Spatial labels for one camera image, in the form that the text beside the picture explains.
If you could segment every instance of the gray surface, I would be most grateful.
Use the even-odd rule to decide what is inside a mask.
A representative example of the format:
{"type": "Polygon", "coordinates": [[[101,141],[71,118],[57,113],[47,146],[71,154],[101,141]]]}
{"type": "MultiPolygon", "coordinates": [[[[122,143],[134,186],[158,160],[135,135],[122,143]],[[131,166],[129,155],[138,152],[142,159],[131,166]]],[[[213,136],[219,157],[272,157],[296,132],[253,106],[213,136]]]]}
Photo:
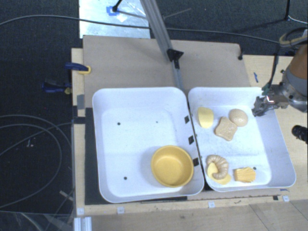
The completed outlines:
{"type": "MultiPolygon", "coordinates": [[[[184,90],[193,87],[248,87],[244,62],[237,44],[173,40],[183,51],[180,59],[184,90]]],[[[101,88],[175,86],[171,62],[165,60],[155,39],[85,36],[85,103],[101,88]]]]}
{"type": "MultiPolygon", "coordinates": [[[[79,0],[79,17],[82,19],[114,24],[149,26],[147,20],[135,16],[123,13],[119,13],[116,16],[109,15],[106,7],[114,6],[117,1],[118,0],[79,0]]],[[[134,15],[145,16],[139,0],[123,0],[118,9],[134,15]]],[[[80,22],[80,38],[83,38],[83,35],[148,39],[150,38],[150,31],[149,29],[123,28],[80,22]]]]}

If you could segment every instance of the yellow bowl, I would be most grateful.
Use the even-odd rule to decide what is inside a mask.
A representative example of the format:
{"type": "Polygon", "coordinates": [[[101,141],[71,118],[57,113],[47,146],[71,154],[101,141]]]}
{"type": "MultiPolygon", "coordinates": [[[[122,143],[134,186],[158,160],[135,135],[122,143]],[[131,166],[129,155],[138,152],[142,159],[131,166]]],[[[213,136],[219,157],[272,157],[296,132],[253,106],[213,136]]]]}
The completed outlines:
{"type": "Polygon", "coordinates": [[[167,187],[186,185],[193,177],[193,161],[182,148],[166,145],[159,148],[151,160],[156,180],[167,187]]]}

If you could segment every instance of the black bracket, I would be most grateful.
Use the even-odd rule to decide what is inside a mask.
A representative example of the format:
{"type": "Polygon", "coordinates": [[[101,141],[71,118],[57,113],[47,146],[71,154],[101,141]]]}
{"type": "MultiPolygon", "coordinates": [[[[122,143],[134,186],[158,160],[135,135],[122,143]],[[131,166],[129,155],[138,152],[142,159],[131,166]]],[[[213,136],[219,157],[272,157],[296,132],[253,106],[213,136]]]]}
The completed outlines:
{"type": "Polygon", "coordinates": [[[167,55],[169,57],[169,60],[174,62],[174,67],[176,69],[180,69],[180,64],[179,64],[179,59],[181,56],[184,54],[184,52],[181,51],[176,51],[174,49],[168,49],[167,50],[167,55]]]}

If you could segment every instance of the blue tape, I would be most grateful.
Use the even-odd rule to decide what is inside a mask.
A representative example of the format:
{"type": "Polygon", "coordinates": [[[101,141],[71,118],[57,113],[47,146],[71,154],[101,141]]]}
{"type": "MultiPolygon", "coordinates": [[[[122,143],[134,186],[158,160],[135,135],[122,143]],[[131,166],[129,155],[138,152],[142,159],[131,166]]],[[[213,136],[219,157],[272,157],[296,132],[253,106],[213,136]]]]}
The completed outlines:
{"type": "Polygon", "coordinates": [[[109,16],[117,16],[117,15],[120,14],[119,12],[113,12],[112,6],[106,7],[106,12],[107,12],[107,14],[109,14],[109,16]]]}
{"type": "Polygon", "coordinates": [[[257,78],[258,75],[255,72],[254,72],[254,76],[255,76],[256,82],[259,83],[258,78],[257,78]]]}

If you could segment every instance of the black floor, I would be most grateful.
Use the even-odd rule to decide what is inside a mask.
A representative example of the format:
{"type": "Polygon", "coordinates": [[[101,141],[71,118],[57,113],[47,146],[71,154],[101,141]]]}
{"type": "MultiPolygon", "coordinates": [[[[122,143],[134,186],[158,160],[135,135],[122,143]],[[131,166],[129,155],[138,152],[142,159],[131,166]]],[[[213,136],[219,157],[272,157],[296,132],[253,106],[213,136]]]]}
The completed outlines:
{"type": "MultiPolygon", "coordinates": [[[[157,0],[165,16],[191,8],[165,20],[167,27],[205,29],[240,33],[277,41],[298,27],[287,22],[287,0],[157,0]]],[[[307,21],[308,0],[292,0],[290,15],[307,21]]],[[[57,14],[78,17],[78,0],[0,0],[0,23],[31,14],[57,14]]],[[[172,39],[239,43],[246,54],[272,55],[275,44],[244,37],[212,33],[169,32],[172,39]]],[[[26,114],[55,124],[72,119],[71,95],[45,93],[45,79],[69,82],[63,69],[70,61],[71,48],[81,47],[78,22],[54,18],[32,18],[0,26],[0,116],[26,114]]],[[[28,117],[0,118],[0,154],[18,141],[40,131],[30,124],[49,128],[41,120],[28,117]]],[[[61,127],[70,139],[70,126],[61,127]]],[[[7,205],[41,189],[57,172],[59,149],[52,135],[45,132],[26,140],[0,155],[0,210],[33,213],[67,214],[72,203],[59,191],[72,191],[71,148],[64,136],[58,138],[63,153],[61,168],[54,181],[38,194],[13,205],[7,205]]]]}

